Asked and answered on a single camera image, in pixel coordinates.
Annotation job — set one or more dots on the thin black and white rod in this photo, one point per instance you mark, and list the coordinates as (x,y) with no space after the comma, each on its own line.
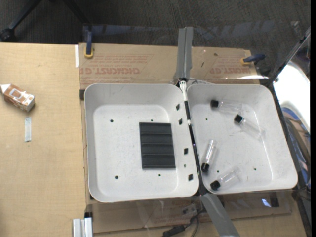
(187,111)

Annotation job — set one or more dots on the black office chair base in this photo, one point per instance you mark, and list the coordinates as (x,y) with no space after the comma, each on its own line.
(32,6)

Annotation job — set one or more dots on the white plastic tray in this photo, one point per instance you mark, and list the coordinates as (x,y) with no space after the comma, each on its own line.
(237,154)
(116,147)

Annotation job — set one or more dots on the clear plastic bottle black cap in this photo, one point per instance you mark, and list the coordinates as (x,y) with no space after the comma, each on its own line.
(210,153)
(228,178)
(228,106)
(250,126)

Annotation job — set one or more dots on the brown cardboard board red print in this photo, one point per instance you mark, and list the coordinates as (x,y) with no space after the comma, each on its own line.
(123,63)

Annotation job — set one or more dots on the brown and white carton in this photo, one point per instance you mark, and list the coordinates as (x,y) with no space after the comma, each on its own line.
(18,96)

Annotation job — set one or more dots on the black ribbed rectangular holder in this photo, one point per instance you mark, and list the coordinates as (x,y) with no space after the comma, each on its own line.
(157,146)

